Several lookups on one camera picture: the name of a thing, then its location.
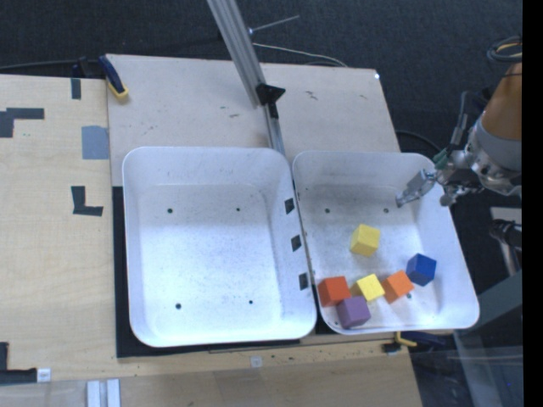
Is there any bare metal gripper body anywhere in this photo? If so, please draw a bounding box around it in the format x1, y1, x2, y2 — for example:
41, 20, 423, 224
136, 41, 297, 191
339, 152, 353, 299
435, 149, 523, 196

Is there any white plastic tray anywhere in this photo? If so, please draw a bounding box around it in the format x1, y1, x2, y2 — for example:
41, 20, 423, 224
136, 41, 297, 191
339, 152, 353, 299
121, 145, 319, 349
291, 149, 482, 337

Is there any yellow cube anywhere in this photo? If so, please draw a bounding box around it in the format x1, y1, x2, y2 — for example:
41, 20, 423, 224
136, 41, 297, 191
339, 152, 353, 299
349, 223, 382, 258
350, 272, 386, 304

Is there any blue cube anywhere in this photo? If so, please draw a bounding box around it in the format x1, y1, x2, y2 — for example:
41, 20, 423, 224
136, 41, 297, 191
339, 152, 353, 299
405, 252, 438, 287

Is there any orange cube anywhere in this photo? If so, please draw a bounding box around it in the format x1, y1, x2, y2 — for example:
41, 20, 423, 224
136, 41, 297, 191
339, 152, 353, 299
380, 270, 416, 305

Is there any red-orange cube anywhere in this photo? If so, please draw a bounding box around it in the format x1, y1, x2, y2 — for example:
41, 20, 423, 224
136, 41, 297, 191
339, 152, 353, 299
316, 275, 353, 309

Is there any purple cube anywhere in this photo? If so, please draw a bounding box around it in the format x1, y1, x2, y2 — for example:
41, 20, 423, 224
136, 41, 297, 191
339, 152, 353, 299
335, 295, 372, 331

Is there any pale wood board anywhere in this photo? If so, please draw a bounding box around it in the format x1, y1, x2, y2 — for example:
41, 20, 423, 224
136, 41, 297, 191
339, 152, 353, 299
104, 53, 455, 349

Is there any black cylinder on white bracket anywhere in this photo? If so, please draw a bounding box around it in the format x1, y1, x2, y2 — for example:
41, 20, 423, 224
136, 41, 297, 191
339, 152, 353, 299
489, 207, 523, 276

